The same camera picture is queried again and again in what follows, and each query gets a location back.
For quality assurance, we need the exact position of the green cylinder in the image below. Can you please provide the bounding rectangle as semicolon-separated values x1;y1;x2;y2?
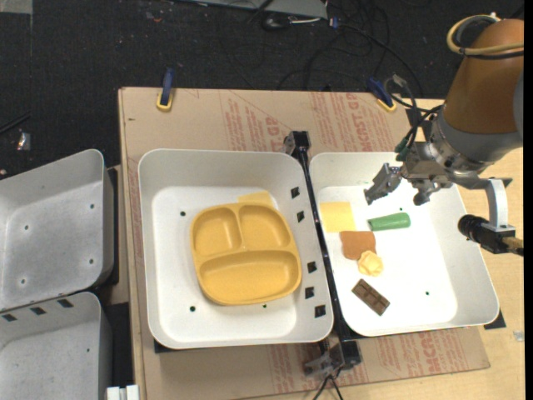
366;212;412;232

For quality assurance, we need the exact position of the brown chocolate bar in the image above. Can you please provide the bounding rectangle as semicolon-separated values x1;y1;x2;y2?
351;277;391;318

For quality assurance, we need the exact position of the pale yellow cheese slice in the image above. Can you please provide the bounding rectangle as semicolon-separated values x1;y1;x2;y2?
237;190;276;208
319;201;357;234

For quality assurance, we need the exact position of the black block with thin wires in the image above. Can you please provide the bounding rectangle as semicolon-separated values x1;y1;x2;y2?
284;130;312;156
302;338;361;375

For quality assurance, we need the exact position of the white plastic tray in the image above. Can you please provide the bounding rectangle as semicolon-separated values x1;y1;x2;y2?
0;148;117;313
0;291;114;400
308;151;501;338
137;147;336;351

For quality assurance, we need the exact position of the thin black rod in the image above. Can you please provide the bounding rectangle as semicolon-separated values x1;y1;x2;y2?
297;147;349;343

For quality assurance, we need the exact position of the yellow divided plate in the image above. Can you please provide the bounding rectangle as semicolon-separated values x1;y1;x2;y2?
189;202;303;307

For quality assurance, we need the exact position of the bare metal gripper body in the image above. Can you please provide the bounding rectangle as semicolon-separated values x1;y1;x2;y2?
401;133;496;192

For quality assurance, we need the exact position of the black cylinder on white bracket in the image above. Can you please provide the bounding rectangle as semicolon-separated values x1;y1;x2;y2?
457;177;524;256

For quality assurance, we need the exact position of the brown cardboard board red print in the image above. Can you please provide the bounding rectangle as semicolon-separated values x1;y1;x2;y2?
117;87;491;400

